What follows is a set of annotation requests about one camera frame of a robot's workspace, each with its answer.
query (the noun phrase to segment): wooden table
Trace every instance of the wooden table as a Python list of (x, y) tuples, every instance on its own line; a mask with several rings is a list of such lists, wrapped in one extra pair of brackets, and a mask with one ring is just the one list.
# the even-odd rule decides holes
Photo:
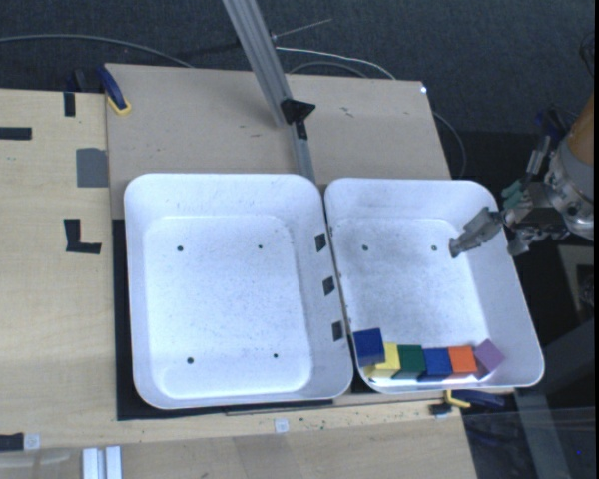
[[(114, 67), (113, 71), (125, 79), (132, 73), (125, 69)], [(170, 78), (184, 71), (187, 76), (225, 77), (193, 70), (159, 73)], [(257, 90), (252, 74), (236, 76), (239, 81), (233, 85), (238, 94), (244, 93), (243, 83)], [(449, 177), (427, 100), (415, 98), (420, 84), (382, 85), (301, 75), (291, 81), (297, 97), (303, 93), (306, 101), (330, 108), (328, 112), (338, 110), (344, 123), (357, 119), (342, 131), (332, 126), (328, 112), (323, 117), (319, 112), (311, 116), (308, 129), (318, 183), (348, 175), (353, 169), (363, 176), (374, 173), (374, 177), (394, 177), (397, 169), (403, 177)], [(193, 103), (208, 98), (208, 84), (192, 92)], [(348, 110), (341, 107), (352, 106), (353, 94), (367, 97), (369, 88), (376, 94), (404, 95), (401, 121), (378, 119), (372, 103), (355, 117), (346, 114)], [(348, 106), (338, 103), (337, 94)], [(254, 470), (262, 465), (260, 458), (271, 445), (285, 450), (275, 453), (275, 459), (292, 458), (293, 470), (285, 477), (368, 477), (370, 469), (383, 477), (403, 477), (405, 463), (412, 467), (411, 477), (474, 477), (458, 413), (439, 421), (428, 413), (427, 406), (438, 401), (435, 393), (345, 394), (333, 406), (322, 408), (117, 421), (111, 234), (111, 208), (116, 210), (116, 199), (110, 198), (107, 188), (78, 188), (76, 151), (95, 148), (111, 155), (107, 128), (111, 142), (111, 120), (116, 119), (113, 128), (120, 128), (123, 122), (117, 119), (124, 118), (106, 109), (102, 95), (76, 94), (75, 98), (76, 115), (66, 117), (62, 93), (0, 89), (0, 127), (33, 130), (31, 141), (0, 140), (0, 434), (39, 435), (44, 451), (38, 456), (46, 456), (45, 449), (73, 448), (66, 451), (65, 464), (70, 468), (77, 448), (126, 445), (124, 465), (130, 475), (125, 477), (156, 477), (152, 470), (161, 477), (195, 477), (189, 473), (192, 470), (200, 477), (259, 477)], [(140, 100), (135, 101), (134, 112), (142, 108)], [(382, 110), (383, 102), (377, 104), (378, 115), (390, 113), (395, 118), (393, 108)], [(408, 119), (415, 123), (415, 135), (405, 125)], [(380, 123), (381, 133), (370, 133), (369, 120)], [(404, 127), (395, 122), (404, 122)], [(249, 132), (273, 136), (276, 132), (271, 129), (264, 121)], [(337, 135), (333, 129), (339, 130), (340, 141), (364, 143), (357, 153), (345, 151), (344, 167), (328, 148), (328, 136)], [(363, 140), (355, 130), (363, 131)], [(124, 144), (115, 140), (116, 147)], [(117, 151), (113, 160), (121, 162)], [(325, 153), (318, 153), (315, 160), (315, 151)], [(371, 161), (365, 162), (363, 155), (368, 154)], [(279, 162), (286, 166), (278, 171), (293, 167), (288, 158)], [(364, 165), (370, 167), (364, 170), (360, 167)], [(378, 165), (384, 168), (378, 171)], [(240, 164), (231, 169), (239, 170)], [(64, 219), (80, 219), (82, 241), (100, 242), (100, 254), (66, 252)], [(275, 435), (279, 418), (289, 422), (290, 431), (284, 436)], [(206, 456), (206, 461), (193, 460), (196, 453)], [(38, 468), (43, 466), (42, 458), (36, 459)], [(158, 465), (180, 472), (169, 476), (167, 470), (158, 468), (158, 473)]]

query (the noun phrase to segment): blue cube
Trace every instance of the blue cube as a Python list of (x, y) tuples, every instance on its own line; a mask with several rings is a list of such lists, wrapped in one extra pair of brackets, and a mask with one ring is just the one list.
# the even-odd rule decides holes
[(423, 350), (426, 372), (417, 381), (441, 381), (452, 374), (452, 362), (448, 348), (433, 347)]
[(356, 331), (352, 334), (359, 367), (375, 365), (386, 361), (383, 339), (379, 328)]

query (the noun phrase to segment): yellow cube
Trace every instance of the yellow cube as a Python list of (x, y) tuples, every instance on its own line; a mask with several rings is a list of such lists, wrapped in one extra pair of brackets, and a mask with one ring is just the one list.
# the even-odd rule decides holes
[(397, 344), (394, 342), (385, 342), (383, 344), (383, 350), (386, 355), (385, 362), (377, 363), (375, 365), (367, 365), (363, 369), (364, 374), (368, 378), (390, 378), (401, 368)]

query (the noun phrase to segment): colored block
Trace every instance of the colored block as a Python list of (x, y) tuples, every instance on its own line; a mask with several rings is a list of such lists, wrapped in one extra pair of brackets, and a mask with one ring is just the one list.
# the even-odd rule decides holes
[(379, 328), (356, 331), (352, 334), (359, 367), (375, 365), (386, 361), (383, 340)]
[(383, 352), (385, 361), (375, 365), (368, 365), (363, 372), (369, 378), (390, 378), (399, 370), (399, 353), (397, 352), (397, 344), (394, 342), (385, 342), (383, 344)]
[(392, 379), (417, 379), (421, 373), (426, 371), (426, 362), (423, 359), (421, 346), (399, 344), (399, 370)]
[(452, 379), (466, 378), (477, 372), (477, 362), (471, 346), (449, 346)]
[(481, 379), (492, 371), (506, 358), (499, 348), (490, 339), (484, 340), (474, 348), (473, 354), (477, 362), (477, 378)]
[(452, 374), (448, 348), (433, 347), (424, 349), (423, 359), (426, 363), (426, 372), (419, 376), (417, 381), (441, 381)]

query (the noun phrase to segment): white plastic tray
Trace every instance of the white plastic tray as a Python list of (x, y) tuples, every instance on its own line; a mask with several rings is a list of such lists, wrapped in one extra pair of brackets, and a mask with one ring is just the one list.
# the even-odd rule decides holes
[(147, 174), (124, 204), (133, 374), (145, 401), (172, 409), (347, 390), (352, 363), (314, 184)]
[(351, 331), (379, 327), (384, 341), (423, 347), (477, 345), (506, 356), (490, 376), (417, 383), (376, 379), (383, 393), (536, 383), (543, 356), (504, 232), (451, 258), (448, 243), (479, 210), (497, 209), (465, 181), (340, 179), (325, 207)]

